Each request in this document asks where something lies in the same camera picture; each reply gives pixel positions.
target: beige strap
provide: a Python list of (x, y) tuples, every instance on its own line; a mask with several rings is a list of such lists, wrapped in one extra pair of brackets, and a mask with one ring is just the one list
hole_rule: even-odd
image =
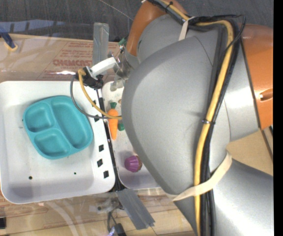
[(178, 196), (174, 195), (173, 201), (182, 200), (188, 197), (199, 196), (201, 194), (210, 191), (223, 178), (223, 176), (229, 170), (231, 164), (232, 164), (232, 157), (231, 154), (227, 151), (226, 157), (224, 158), (222, 163), (218, 166), (218, 168), (215, 170), (215, 172), (213, 173), (213, 175), (209, 180), (199, 185), (188, 188)]
[(183, 23), (182, 30), (181, 30), (181, 33), (180, 33), (180, 36), (179, 36), (179, 41), (185, 39), (187, 28), (189, 27), (189, 20), (192, 19), (192, 18), (194, 18), (194, 17), (189, 18), (188, 20), (186, 20)]

